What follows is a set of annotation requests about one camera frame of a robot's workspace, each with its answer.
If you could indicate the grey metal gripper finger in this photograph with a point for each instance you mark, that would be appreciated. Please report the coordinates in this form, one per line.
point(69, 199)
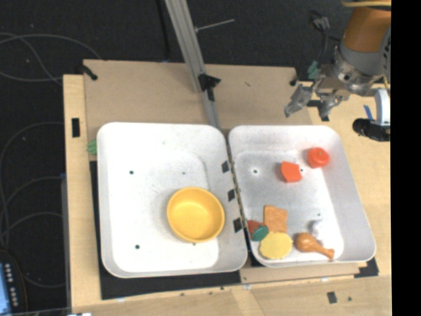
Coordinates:
point(329, 105)
point(297, 99)

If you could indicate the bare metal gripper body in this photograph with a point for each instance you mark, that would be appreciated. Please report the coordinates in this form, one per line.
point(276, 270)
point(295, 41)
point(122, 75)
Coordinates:
point(342, 77)

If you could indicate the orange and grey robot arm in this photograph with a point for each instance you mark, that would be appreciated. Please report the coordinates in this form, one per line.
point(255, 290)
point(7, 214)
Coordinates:
point(368, 28)

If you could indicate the orange round toy tomato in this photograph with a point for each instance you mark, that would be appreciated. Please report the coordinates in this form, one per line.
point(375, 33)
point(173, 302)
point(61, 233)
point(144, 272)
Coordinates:
point(318, 157)

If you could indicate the orange toy wedge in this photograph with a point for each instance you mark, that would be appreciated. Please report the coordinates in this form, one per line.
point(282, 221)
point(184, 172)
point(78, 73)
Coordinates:
point(290, 172)

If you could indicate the white plastic tray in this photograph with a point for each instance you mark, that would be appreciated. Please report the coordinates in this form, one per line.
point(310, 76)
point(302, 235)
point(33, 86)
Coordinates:
point(296, 193)
point(158, 196)

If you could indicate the brown cardboard board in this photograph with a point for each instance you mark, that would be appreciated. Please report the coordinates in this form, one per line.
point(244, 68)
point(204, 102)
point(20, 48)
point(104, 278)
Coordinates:
point(197, 94)

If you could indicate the orange toy bread slice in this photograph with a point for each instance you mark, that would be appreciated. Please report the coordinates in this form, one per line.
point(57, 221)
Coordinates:
point(275, 218)

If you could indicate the red toy strawberry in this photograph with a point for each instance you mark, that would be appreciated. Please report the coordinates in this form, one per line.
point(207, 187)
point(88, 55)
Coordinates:
point(255, 228)

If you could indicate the brown toy chicken drumstick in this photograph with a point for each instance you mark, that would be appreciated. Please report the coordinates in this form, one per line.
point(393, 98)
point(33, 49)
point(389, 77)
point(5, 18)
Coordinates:
point(309, 243)

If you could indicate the yellow round toy biscuit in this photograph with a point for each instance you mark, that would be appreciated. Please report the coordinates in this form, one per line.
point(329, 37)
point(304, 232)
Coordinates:
point(275, 245)

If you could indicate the yellow bowl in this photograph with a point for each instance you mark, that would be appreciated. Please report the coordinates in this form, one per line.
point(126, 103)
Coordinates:
point(195, 214)

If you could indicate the black cylinder on white bracket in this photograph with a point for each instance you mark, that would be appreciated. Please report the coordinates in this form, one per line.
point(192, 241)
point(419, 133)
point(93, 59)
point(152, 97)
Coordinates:
point(375, 123)

